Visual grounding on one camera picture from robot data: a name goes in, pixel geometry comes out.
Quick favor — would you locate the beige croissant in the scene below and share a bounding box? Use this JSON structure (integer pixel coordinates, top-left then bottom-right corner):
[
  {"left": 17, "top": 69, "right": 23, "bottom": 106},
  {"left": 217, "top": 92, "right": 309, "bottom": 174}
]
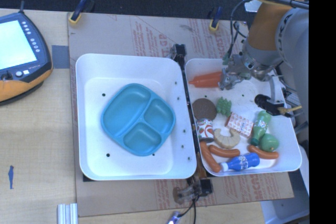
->
[{"left": 213, "top": 127, "right": 241, "bottom": 151}]

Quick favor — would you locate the blue divided plate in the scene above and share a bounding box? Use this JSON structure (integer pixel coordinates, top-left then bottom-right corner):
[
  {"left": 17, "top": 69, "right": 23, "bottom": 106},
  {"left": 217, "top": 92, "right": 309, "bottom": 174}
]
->
[{"left": 100, "top": 83, "right": 176, "bottom": 157}]

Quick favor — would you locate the black cylinder on white bracket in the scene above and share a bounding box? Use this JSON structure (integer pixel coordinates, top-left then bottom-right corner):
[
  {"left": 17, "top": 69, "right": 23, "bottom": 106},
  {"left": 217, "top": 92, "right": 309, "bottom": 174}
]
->
[{"left": 254, "top": 74, "right": 287, "bottom": 117}]

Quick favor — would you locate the green pear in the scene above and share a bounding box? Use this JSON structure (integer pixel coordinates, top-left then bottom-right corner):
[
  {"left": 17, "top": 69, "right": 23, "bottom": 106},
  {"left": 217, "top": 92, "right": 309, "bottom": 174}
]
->
[{"left": 259, "top": 133, "right": 280, "bottom": 153}]

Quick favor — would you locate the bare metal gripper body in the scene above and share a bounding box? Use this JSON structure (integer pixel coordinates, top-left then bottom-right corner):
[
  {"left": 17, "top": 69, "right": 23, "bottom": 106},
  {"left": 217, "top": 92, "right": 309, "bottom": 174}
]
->
[{"left": 222, "top": 54, "right": 274, "bottom": 82}]

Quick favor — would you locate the green broccoli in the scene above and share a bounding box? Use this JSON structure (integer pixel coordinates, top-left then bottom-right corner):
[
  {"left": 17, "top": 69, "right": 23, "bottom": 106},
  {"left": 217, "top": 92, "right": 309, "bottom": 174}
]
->
[{"left": 216, "top": 97, "right": 233, "bottom": 118}]

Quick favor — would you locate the red and white can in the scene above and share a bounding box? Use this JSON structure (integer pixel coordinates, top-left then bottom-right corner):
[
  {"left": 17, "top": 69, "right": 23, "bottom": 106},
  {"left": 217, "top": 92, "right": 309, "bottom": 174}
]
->
[{"left": 196, "top": 118, "right": 215, "bottom": 143}]

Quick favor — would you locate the brown cardboard board red print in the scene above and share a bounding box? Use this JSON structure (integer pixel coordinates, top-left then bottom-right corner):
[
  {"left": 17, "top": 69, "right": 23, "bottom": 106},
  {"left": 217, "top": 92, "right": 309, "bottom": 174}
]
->
[{"left": 67, "top": 12, "right": 295, "bottom": 218}]

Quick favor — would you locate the black block with thin wires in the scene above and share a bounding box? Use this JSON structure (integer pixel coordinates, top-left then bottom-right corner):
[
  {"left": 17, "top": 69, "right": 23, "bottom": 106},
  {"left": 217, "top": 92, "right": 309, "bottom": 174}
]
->
[
  {"left": 171, "top": 44, "right": 188, "bottom": 61},
  {"left": 198, "top": 178, "right": 213, "bottom": 196}
]

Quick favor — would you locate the orange and white carton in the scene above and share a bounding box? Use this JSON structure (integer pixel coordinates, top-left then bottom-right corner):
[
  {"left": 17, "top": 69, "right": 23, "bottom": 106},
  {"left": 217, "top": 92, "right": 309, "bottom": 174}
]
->
[{"left": 225, "top": 112, "right": 255, "bottom": 138}]

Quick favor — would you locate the white plastic tray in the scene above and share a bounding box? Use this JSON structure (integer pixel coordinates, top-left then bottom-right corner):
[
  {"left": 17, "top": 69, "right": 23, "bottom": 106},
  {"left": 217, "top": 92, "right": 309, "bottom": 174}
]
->
[
  {"left": 75, "top": 53, "right": 197, "bottom": 181},
  {"left": 184, "top": 58, "right": 302, "bottom": 177}
]

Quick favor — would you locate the orange bottle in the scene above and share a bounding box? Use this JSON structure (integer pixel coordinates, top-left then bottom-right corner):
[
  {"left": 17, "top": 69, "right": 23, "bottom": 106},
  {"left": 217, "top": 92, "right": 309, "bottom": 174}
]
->
[{"left": 188, "top": 71, "right": 224, "bottom": 88}]

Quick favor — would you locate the green bottle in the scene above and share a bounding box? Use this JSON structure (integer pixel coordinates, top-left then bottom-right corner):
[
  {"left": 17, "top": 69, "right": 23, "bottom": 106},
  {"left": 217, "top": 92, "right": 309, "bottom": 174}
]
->
[{"left": 249, "top": 110, "right": 272, "bottom": 147}]

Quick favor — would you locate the brown biscuit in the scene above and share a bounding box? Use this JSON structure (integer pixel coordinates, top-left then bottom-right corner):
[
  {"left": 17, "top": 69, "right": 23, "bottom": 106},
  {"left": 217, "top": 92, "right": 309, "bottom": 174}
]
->
[{"left": 192, "top": 98, "right": 217, "bottom": 121}]

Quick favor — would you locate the orange sausage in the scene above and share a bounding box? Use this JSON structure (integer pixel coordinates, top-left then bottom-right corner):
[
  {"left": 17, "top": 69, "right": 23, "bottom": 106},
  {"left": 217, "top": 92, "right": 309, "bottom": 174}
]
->
[
  {"left": 199, "top": 141, "right": 222, "bottom": 174},
  {"left": 247, "top": 144, "right": 279, "bottom": 161},
  {"left": 208, "top": 144, "right": 241, "bottom": 158}
]

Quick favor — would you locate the blue bottle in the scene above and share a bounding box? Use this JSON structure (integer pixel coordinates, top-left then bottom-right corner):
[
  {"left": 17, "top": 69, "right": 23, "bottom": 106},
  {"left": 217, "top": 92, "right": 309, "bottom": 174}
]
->
[{"left": 219, "top": 152, "right": 260, "bottom": 173}]

